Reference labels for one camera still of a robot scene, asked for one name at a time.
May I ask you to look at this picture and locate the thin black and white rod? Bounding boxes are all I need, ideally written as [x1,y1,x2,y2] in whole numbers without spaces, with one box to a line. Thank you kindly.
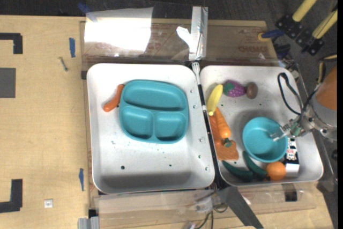
[191,61,220,191]

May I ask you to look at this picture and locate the orange carrot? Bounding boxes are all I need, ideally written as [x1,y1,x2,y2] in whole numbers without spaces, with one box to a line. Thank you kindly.
[208,115,223,150]
[214,107,234,148]

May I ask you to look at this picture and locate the orange fruit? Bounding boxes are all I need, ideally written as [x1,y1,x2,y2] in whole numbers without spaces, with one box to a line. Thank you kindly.
[266,161,287,181]

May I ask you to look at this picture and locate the brown mushroom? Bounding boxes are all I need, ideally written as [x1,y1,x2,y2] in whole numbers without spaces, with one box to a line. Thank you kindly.
[245,82,259,100]

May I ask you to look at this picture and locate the green cucumber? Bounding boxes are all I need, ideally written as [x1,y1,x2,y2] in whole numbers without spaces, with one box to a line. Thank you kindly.
[242,151,268,181]
[221,159,254,183]

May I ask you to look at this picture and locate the blue divided plate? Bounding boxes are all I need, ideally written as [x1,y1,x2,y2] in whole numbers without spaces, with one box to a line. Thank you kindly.
[118,79,189,144]

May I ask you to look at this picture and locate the white plastic tray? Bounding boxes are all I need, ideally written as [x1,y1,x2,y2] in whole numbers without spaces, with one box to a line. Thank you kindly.
[86,63,216,195]
[199,65,324,187]

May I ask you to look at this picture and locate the yellow banana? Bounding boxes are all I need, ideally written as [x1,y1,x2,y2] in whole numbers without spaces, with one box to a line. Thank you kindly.
[205,84,224,116]

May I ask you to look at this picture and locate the small metal screw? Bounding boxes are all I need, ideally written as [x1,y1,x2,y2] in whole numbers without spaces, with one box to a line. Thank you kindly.
[58,56,69,72]

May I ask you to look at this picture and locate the purple grapes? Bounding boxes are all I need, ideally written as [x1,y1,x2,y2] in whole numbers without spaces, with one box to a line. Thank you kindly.
[222,80,248,98]

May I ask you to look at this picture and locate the blue bowl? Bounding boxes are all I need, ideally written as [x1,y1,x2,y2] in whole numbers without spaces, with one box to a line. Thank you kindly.
[242,116,289,164]

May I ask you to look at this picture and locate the white carton with cow print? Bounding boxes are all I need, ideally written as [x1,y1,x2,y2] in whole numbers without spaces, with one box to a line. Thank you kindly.
[284,138,300,178]

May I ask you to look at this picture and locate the orange sausage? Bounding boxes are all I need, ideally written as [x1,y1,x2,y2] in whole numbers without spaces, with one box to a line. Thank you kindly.
[103,84,125,113]

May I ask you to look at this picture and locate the orange bread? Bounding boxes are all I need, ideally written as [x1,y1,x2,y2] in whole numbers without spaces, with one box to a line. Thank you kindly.
[215,139,240,161]

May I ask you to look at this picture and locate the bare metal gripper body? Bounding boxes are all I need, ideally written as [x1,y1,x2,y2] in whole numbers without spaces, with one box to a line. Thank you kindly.
[288,110,317,138]

